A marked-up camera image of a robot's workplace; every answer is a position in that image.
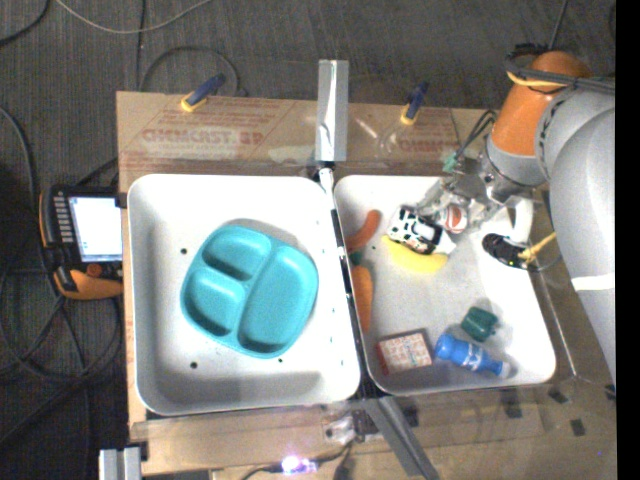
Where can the red and white can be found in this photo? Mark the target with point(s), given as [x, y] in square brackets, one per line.
[455, 219]

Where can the blue bottle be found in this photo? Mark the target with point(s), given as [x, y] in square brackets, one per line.
[462, 353]

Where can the green cube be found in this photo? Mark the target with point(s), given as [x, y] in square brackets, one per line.
[479, 323]

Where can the black cylinder on white bracket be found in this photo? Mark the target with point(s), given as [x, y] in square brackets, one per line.
[505, 250]

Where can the orange sausage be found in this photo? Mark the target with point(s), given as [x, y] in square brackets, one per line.
[367, 228]

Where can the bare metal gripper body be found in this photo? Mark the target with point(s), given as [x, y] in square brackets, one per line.
[472, 180]

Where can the pink and white carton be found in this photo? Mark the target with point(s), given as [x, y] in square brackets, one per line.
[405, 352]

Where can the orange carrot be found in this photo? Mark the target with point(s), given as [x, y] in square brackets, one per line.
[363, 293]

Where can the yellow banana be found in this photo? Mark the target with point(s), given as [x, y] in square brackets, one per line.
[417, 264]

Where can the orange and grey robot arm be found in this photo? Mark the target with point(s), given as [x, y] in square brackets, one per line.
[575, 158]

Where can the white plastic tray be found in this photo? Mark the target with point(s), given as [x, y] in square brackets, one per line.
[440, 298]
[160, 268]

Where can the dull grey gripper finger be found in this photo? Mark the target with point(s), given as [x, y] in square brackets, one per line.
[479, 214]
[434, 202]

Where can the blue divided plate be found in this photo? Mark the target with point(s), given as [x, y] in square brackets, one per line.
[260, 293]

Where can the brown cardboard board red print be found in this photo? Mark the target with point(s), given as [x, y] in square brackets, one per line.
[200, 138]

